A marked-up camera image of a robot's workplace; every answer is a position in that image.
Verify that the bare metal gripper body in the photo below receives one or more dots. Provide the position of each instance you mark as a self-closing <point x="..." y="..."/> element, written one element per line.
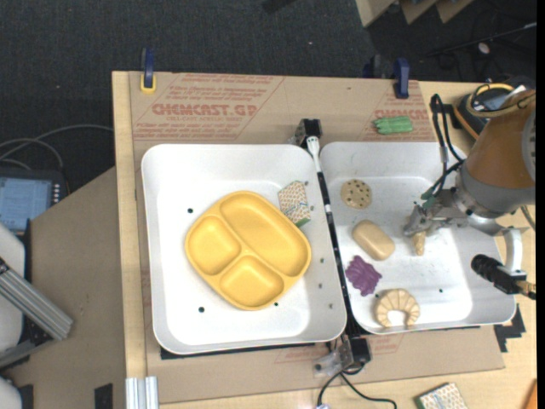
<point x="447" y="209"/>

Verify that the tan croissant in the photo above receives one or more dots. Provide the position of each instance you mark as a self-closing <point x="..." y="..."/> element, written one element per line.
<point x="396" y="303"/>

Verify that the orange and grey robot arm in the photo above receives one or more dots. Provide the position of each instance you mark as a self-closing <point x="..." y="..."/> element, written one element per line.
<point x="496" y="156"/>

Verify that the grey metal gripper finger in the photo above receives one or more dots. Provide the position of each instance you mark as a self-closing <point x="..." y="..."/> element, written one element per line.
<point x="433" y="229"/>
<point x="413" y="225"/>

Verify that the small tan toy food piece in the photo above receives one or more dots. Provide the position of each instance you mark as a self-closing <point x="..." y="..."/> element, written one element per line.
<point x="420" y="245"/>

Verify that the brown cardboard board red print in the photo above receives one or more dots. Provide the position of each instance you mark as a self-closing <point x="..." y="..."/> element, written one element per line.
<point x="238" y="100"/>

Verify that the tan chocolate chip biscuit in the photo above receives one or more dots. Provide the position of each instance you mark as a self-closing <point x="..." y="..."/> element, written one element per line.
<point x="356" y="193"/>

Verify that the thin black and white rod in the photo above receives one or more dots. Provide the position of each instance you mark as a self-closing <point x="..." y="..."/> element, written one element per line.
<point x="328" y="211"/>

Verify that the white plastic tray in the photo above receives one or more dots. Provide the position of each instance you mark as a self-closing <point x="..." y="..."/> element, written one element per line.
<point x="426" y="279"/>
<point x="179" y="271"/>

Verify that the black cylinder on white bracket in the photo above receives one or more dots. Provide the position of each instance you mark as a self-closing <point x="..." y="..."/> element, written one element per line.
<point x="494" y="269"/>

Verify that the purple grapes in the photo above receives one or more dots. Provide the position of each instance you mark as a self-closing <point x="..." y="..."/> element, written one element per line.
<point x="363" y="275"/>

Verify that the green asparagus bundle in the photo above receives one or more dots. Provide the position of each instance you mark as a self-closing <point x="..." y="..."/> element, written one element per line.
<point x="392" y="125"/>

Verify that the yellow divided plate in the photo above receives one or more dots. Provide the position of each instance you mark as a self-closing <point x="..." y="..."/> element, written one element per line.
<point x="251" y="249"/>

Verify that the beige oval bread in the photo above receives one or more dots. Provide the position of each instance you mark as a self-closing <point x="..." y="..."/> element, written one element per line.
<point x="374" y="240"/>

